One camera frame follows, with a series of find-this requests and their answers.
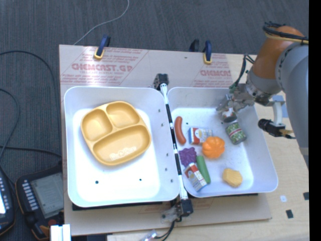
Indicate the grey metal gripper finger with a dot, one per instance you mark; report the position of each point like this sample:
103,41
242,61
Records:
235,109
222,105

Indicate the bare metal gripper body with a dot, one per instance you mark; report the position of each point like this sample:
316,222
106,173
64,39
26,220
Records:
247,97

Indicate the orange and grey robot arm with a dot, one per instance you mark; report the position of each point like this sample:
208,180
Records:
293,66

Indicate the small white and orange can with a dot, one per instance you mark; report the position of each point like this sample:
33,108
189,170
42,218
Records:
229,117

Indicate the green and white can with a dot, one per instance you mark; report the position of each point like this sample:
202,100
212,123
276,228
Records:
236,133

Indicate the orange and white carton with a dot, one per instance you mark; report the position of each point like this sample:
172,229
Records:
195,176
199,135

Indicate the orange pumpkin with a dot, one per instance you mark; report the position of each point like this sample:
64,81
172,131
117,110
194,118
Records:
213,147

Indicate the red sausage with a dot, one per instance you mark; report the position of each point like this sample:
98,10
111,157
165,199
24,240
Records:
179,132

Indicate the white plastic tray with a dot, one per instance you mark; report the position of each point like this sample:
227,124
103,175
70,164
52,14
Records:
253,159
120,184

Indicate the thin black and white rod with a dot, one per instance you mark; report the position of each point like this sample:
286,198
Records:
173,134

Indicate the purple grapes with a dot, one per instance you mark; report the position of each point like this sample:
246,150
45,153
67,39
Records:
187,156

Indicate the green cucumber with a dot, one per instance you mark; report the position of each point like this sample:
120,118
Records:
203,169

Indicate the yellow biscuit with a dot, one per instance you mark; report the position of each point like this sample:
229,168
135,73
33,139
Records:
232,177

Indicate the brown cardboard board red print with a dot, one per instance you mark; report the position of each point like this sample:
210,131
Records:
120,66

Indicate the yellow divided plate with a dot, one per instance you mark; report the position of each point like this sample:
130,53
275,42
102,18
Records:
118,137

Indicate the black cylinder on white bracket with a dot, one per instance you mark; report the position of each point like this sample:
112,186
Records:
272,127

